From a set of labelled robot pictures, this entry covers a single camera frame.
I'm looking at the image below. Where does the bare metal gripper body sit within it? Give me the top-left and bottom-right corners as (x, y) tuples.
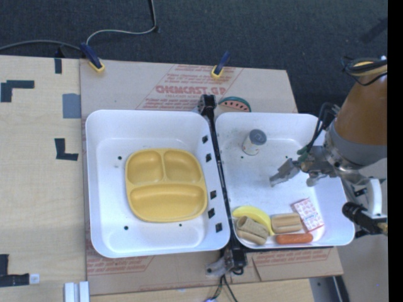
(298, 144), (370, 187)

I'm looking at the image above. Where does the white plastic tray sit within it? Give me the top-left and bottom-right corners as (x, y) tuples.
(215, 111), (356, 250)
(84, 109), (232, 259)

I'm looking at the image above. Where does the yellow banana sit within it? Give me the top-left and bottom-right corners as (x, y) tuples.
(231, 204), (276, 237)

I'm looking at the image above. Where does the white can with grey lid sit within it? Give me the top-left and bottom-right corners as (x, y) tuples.
(241, 128), (268, 157)

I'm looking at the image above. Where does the tan hot dog bun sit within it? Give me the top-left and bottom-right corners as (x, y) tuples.
(270, 212), (304, 235)

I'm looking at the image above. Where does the red and white packet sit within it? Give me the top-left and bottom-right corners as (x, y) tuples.
(290, 197), (326, 233)

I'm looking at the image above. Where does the beige toy pastry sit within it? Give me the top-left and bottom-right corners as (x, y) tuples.
(235, 215), (270, 246)

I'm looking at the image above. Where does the thin black and white rod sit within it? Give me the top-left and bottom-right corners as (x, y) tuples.
(206, 111), (241, 252)

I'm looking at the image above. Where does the orange sausage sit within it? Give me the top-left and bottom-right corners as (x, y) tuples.
(275, 232), (314, 245)

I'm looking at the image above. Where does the red and green watermelon slice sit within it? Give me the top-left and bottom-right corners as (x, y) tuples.
(217, 96), (253, 113)

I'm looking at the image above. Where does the yellow divided plate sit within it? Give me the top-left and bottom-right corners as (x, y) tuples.
(124, 148), (209, 224)

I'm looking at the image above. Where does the brown cardboard board red print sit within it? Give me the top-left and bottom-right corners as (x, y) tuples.
(79, 58), (344, 296)

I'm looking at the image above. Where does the black cylinder on white bracket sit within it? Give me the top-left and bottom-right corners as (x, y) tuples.
(342, 177), (387, 236)

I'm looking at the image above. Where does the black block with thin wires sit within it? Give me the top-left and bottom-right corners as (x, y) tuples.
(196, 94), (218, 116)
(205, 247), (248, 277)

